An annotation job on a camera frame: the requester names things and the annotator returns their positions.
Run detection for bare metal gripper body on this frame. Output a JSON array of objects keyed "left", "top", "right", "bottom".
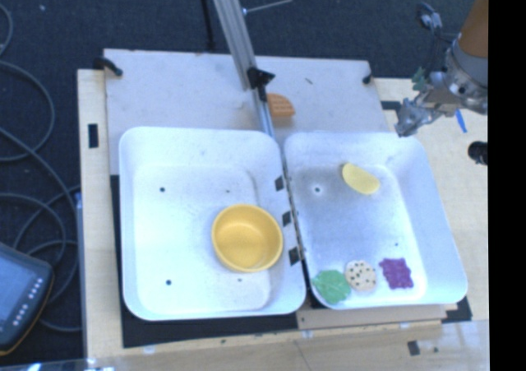
[{"left": 413, "top": 69, "right": 489, "bottom": 116}]

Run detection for yellow half-round slice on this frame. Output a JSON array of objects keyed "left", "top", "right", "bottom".
[{"left": 341, "top": 161, "right": 381, "bottom": 197}]

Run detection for orange waffle biscuit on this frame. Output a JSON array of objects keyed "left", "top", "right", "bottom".
[{"left": 265, "top": 91, "right": 297, "bottom": 118}]

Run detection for white plastic tray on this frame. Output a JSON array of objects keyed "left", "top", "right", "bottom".
[
  {"left": 118, "top": 126, "right": 307, "bottom": 322},
  {"left": 282, "top": 130, "right": 469, "bottom": 311}
]

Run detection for purple grapes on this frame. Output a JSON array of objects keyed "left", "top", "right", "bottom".
[{"left": 377, "top": 257, "right": 415, "bottom": 290}]

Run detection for chocolate chip biscuit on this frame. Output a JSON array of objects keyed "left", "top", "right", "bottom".
[{"left": 344, "top": 259, "right": 378, "bottom": 293}]

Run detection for green lettuce leaf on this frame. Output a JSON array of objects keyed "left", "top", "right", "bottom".
[{"left": 311, "top": 269, "right": 352, "bottom": 305}]

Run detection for yellow bowl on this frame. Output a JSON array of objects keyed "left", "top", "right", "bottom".
[{"left": 210, "top": 203, "right": 285, "bottom": 273}]

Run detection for pale wood board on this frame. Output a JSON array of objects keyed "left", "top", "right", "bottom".
[{"left": 76, "top": 67, "right": 489, "bottom": 363}]

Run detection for black cylinder on white bracket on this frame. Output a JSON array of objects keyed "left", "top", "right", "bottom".
[{"left": 467, "top": 140, "right": 489, "bottom": 165}]

